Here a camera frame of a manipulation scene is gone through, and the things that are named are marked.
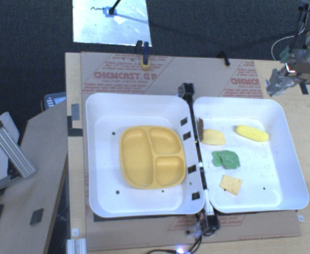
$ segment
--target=yellow plate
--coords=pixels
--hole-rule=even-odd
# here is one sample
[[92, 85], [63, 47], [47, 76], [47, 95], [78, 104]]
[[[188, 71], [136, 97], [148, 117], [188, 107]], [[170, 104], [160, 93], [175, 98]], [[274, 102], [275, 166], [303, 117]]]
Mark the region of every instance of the yellow plate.
[[135, 126], [120, 138], [120, 162], [125, 180], [141, 189], [180, 184], [186, 160], [179, 136], [161, 126]]

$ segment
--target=black clip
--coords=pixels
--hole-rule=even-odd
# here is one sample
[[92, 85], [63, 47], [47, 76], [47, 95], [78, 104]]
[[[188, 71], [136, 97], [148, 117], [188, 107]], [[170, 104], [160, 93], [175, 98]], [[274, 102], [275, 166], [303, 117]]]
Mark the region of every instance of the black clip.
[[143, 44], [143, 41], [142, 40], [138, 40], [136, 45], [135, 45], [135, 48], [134, 48], [134, 53], [135, 54], [138, 54], [138, 53], [141, 53], [142, 52], [142, 44]]
[[143, 57], [142, 57], [142, 63], [141, 66], [143, 69], [147, 69], [150, 66], [149, 61], [149, 42], [145, 41], [143, 44]]
[[178, 88], [178, 96], [185, 101], [187, 99], [193, 100], [193, 94], [195, 93], [194, 84], [193, 83], [183, 83]]
[[216, 56], [216, 58], [223, 58], [224, 59], [224, 63], [226, 66], [230, 66], [230, 62], [228, 60], [228, 56], [225, 53], [225, 51], [221, 51], [218, 53], [218, 55]]
[[302, 92], [303, 95], [309, 94], [307, 85], [310, 85], [310, 82], [309, 83], [305, 83], [304, 80], [303, 80], [301, 83], [299, 83], [299, 87], [300, 87], [301, 92]]

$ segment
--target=black carpet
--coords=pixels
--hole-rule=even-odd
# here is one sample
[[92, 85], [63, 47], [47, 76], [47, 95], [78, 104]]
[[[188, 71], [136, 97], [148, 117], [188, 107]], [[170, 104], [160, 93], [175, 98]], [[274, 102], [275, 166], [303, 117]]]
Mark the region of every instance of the black carpet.
[[[295, 30], [299, 0], [146, 0], [151, 53], [272, 59]], [[0, 114], [23, 130], [45, 94], [65, 91], [65, 52], [133, 52], [72, 41], [72, 0], [0, 0]]]

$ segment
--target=cheese slice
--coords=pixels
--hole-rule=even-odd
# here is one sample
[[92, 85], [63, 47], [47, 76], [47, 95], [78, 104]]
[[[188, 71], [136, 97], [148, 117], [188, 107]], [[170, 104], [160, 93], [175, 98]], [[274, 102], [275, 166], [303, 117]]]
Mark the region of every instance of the cheese slice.
[[223, 175], [220, 187], [237, 196], [242, 184], [242, 180], [227, 175]]
[[225, 145], [225, 138], [222, 132], [213, 129], [203, 131], [202, 143], [209, 145]]

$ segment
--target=wire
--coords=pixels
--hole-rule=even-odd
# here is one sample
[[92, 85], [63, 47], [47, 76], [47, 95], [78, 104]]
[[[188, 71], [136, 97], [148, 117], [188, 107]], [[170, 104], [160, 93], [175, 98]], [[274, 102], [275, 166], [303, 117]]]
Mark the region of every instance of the wire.
[[[306, 29], [307, 22], [308, 22], [308, 13], [310, 13], [310, 10], [306, 10], [306, 11], [304, 12], [303, 21], [302, 21], [302, 22], [299, 22], [298, 29], [299, 29], [301, 23], [304, 23], [304, 25], [303, 25], [303, 27], [302, 27], [302, 30], [299, 31], [299, 33], [298, 33], [297, 36], [303, 34], [304, 31], [305, 31], [305, 29]], [[270, 49], [270, 53], [271, 53], [271, 56], [272, 56], [273, 60], [277, 60], [276, 57], [275, 57], [275, 55], [274, 55], [274, 53], [273, 53], [273, 49], [275, 48], [275, 45], [276, 45], [277, 43], [279, 43], [280, 41], [287, 40], [287, 39], [291, 39], [291, 38], [293, 38], [293, 37], [295, 37], [295, 35], [286, 36], [286, 37], [281, 38], [281, 39], [279, 39], [279, 40], [277, 40], [277, 41], [274, 42], [274, 44], [271, 46], [271, 49]]]
[[[194, 254], [199, 246], [201, 245], [202, 242], [202, 235], [196, 239], [195, 243], [189, 248], [188, 253]], [[164, 252], [164, 253], [171, 253], [171, 254], [176, 254], [176, 250], [171, 250], [171, 249], [153, 249], [147, 252], [147, 254], [154, 253], [154, 252]]]
[[304, 20], [304, 18], [302, 18], [303, 12], [304, 12], [304, 7], [300, 8], [300, 11], [299, 11], [298, 23], [296, 26], [296, 31], [295, 31], [295, 34], [293, 37], [293, 41], [291, 42], [291, 44], [289, 44], [289, 48], [290, 48], [289, 53], [291, 53], [295, 47], [296, 40], [297, 40], [298, 35], [299, 35], [299, 27], [300, 27], [301, 21]]
[[64, 213], [66, 213], [69, 209], [69, 204], [66, 205], [66, 207], [57, 214], [57, 216], [55, 217], [55, 222], [59, 221], [61, 219], [61, 217], [64, 215]]
[[201, 245], [202, 242], [202, 235], [195, 241], [195, 243], [192, 245], [191, 248], [189, 248], [188, 252], [194, 254], [197, 249], [199, 248], [199, 246]]
[[62, 240], [60, 240], [58, 246], [54, 249], [54, 252], [52, 252], [52, 254], [60, 253], [60, 250], [64, 247], [64, 244], [66, 241], [67, 241], [67, 232], [64, 233]]
[[206, 231], [205, 233], [203, 233], [203, 236], [209, 237], [209, 236], [212, 236], [214, 233], [215, 231], [211, 231], [211, 232]]
[[164, 253], [176, 254], [176, 250], [170, 250], [170, 249], [153, 249], [153, 250], [147, 252], [147, 254], [154, 253], [154, 252], [164, 252]]

